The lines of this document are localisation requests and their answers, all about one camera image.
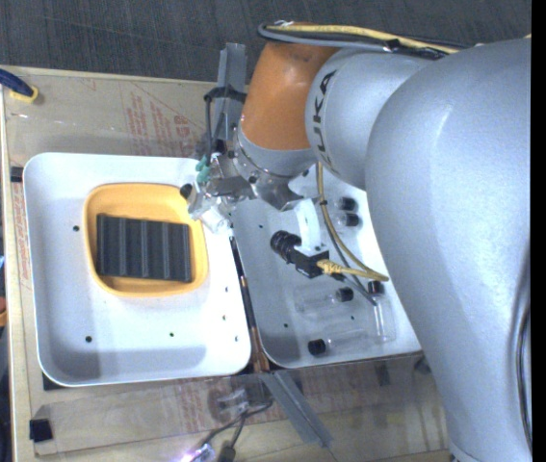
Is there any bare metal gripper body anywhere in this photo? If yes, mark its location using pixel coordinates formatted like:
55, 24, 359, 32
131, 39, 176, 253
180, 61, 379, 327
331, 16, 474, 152
208, 155, 317, 212

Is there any orange square bowl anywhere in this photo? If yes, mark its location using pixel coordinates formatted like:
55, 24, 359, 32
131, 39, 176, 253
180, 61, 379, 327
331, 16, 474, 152
82, 181, 210, 299

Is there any brown cardboard board red print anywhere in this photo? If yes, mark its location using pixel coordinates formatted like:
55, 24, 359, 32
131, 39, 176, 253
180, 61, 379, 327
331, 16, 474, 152
0, 64, 453, 462

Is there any white plastic tray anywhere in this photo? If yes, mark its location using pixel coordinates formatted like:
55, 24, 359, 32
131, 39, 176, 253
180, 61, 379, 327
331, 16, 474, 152
22, 151, 253, 389
226, 161, 424, 371

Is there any black cylinder on white bracket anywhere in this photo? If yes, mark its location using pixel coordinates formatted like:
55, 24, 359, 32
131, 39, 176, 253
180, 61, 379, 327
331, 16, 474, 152
270, 198, 331, 280

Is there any black ribbed rack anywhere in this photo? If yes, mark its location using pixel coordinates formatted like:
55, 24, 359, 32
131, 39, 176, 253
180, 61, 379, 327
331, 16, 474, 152
94, 213, 195, 285

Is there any thin black rod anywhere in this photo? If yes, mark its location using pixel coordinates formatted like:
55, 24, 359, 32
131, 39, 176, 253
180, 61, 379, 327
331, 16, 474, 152
228, 234, 270, 373

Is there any black block with thin wires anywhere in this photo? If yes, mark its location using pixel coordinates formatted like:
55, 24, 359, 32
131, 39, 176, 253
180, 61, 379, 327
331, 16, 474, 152
214, 386, 255, 416

